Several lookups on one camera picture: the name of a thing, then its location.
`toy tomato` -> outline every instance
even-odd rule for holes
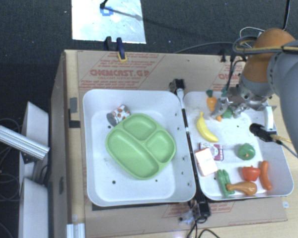
[[[242,168],[242,174],[243,174],[244,180],[247,180],[247,181],[256,181],[257,178],[260,175],[260,169],[255,168],[253,166],[251,166],[251,167],[243,167]]]

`cardboard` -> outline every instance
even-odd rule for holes
[[[59,160],[54,158],[51,174],[53,188],[57,188],[55,183],[63,175],[67,181],[67,197],[64,193],[62,197],[67,200],[68,223],[85,223],[87,238],[188,230],[191,226],[179,222],[179,217],[189,210],[187,203],[116,208],[100,208],[91,204],[86,194],[86,156],[82,140],[84,127],[81,100],[84,94],[93,88],[168,90],[169,83],[175,78],[185,80],[185,93],[219,90],[226,84],[228,77],[229,62],[221,63],[219,56],[127,53],[127,57],[127,62],[119,62],[116,52],[65,51],[61,60],[66,63],[60,63],[58,71],[59,77],[63,73],[64,85],[58,83],[59,79],[53,90],[52,108],[53,105],[58,107],[59,113],[52,116],[52,127],[56,127],[55,121],[60,123],[58,132],[62,134],[52,137],[53,148],[60,145],[59,150],[66,153]],[[242,67],[237,67],[235,72],[239,73],[241,70]],[[231,84],[235,85],[237,80],[238,76],[234,74]],[[73,99],[76,100],[77,107],[70,105],[70,100]],[[56,166],[60,161],[67,164],[62,170]],[[60,200],[60,196],[54,192],[54,234],[59,234],[56,237],[65,237],[61,235],[61,230],[66,229],[66,213],[59,211],[66,207],[66,202]],[[280,197],[214,202],[210,204],[210,208],[212,215],[201,227],[287,220]]]

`toy banana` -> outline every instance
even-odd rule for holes
[[[199,133],[204,137],[205,140],[209,142],[218,142],[219,139],[207,128],[203,118],[203,112],[200,112],[200,117],[197,121],[197,128]]]

